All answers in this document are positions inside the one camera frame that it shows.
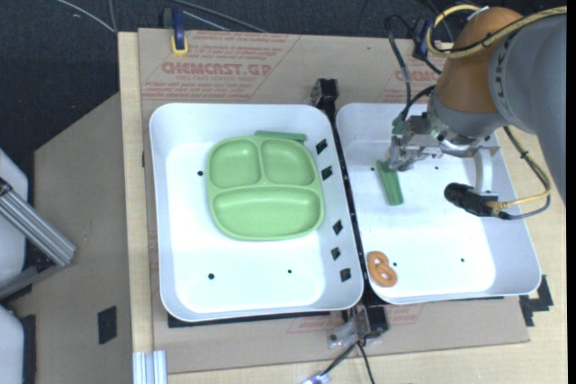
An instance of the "wooden table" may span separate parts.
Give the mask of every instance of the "wooden table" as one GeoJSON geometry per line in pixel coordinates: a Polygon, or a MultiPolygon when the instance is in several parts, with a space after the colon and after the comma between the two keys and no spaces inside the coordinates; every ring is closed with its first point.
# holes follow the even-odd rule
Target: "wooden table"
{"type": "MultiPolygon", "coordinates": [[[[145,178],[142,168],[143,135],[137,33],[119,34],[119,53],[132,350],[135,353],[151,353],[155,346],[145,178]]],[[[524,134],[520,138],[540,165],[545,165],[536,139],[524,134]]],[[[500,136],[499,141],[515,187],[517,189],[532,187],[537,191],[537,181],[533,175],[527,173],[526,166],[521,162],[509,161],[515,153],[505,137],[500,136]]],[[[550,209],[528,219],[527,224],[554,302],[549,312],[535,314],[536,326],[529,330],[531,341],[525,344],[372,357],[370,365],[377,383],[567,382],[566,215],[565,207],[556,190],[553,191],[550,209]]],[[[227,371],[172,374],[169,376],[169,382],[297,384],[322,371],[327,365],[326,362],[304,362],[227,371]]],[[[369,382],[365,364],[359,358],[344,360],[330,374],[332,382],[335,383],[369,382]]]]}

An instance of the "robotic arm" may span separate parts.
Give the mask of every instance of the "robotic arm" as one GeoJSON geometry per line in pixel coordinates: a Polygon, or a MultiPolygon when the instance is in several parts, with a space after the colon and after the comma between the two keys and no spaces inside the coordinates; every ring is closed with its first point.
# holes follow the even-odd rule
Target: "robotic arm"
{"type": "MultiPolygon", "coordinates": [[[[401,114],[394,122],[388,168],[405,171],[427,156],[477,156],[496,128],[513,125],[538,137],[565,203],[566,8],[522,17],[506,8],[458,5],[439,15],[435,26],[466,9],[474,13],[451,49],[436,48],[428,32],[428,48],[448,60],[427,112],[407,119],[401,114]]],[[[460,185],[451,186],[446,198],[459,204],[460,185]]],[[[481,209],[483,216],[491,214],[481,209]]]]}

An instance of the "green plate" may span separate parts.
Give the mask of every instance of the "green plate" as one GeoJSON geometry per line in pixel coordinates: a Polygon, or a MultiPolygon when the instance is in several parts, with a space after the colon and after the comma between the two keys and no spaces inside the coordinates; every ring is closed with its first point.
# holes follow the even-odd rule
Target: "green plate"
{"type": "Polygon", "coordinates": [[[222,232],[243,240],[280,240],[302,237],[320,225],[322,188],[302,142],[302,136],[258,132],[212,148],[208,200],[222,232]]]}

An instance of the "white surface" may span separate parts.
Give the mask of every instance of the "white surface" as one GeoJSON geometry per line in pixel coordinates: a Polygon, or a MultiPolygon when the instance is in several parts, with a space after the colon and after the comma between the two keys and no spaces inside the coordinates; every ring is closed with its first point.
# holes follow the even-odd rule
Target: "white surface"
{"type": "Polygon", "coordinates": [[[0,381],[22,384],[24,331],[20,320],[0,306],[0,381]]]}
{"type": "MultiPolygon", "coordinates": [[[[12,185],[14,191],[28,198],[28,180],[16,164],[0,149],[0,177],[12,185]]],[[[0,285],[22,271],[26,253],[26,237],[0,216],[0,285]]]]}
{"type": "Polygon", "coordinates": [[[184,321],[338,310],[354,306],[364,287],[332,130],[306,105],[170,103],[150,119],[157,204],[160,292],[184,321]],[[206,194],[207,156],[217,142],[257,130],[304,133],[320,171],[325,214],[318,230],[275,242],[223,235],[206,194]],[[328,147],[319,155],[316,145],[328,147]],[[342,231],[332,226],[340,220],[342,231]],[[338,248],[339,258],[331,250],[338,248]],[[340,271],[351,278],[341,281],[340,271]]]}
{"type": "MultiPolygon", "coordinates": [[[[400,104],[354,103],[337,115],[337,126],[364,253],[382,251],[398,274],[373,290],[392,304],[443,299],[469,299],[535,290],[540,267],[523,219],[477,218],[444,198],[449,183],[474,185],[471,158],[444,155],[417,162],[399,173],[404,203],[390,206],[377,160],[384,160],[392,136],[392,120],[400,104]]],[[[415,106],[411,113],[421,113],[415,106]]],[[[516,197],[500,151],[492,158],[494,190],[502,200],[516,197]]],[[[519,209],[510,211],[518,214],[519,209]]]]}

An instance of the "brown pretzel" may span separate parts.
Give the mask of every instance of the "brown pretzel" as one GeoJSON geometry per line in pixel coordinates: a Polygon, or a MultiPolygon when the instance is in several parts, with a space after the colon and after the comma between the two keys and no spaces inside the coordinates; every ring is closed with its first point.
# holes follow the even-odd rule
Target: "brown pretzel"
{"type": "Polygon", "coordinates": [[[380,251],[368,254],[368,272],[383,287],[393,287],[398,281],[398,274],[390,267],[386,255],[380,251]]]}

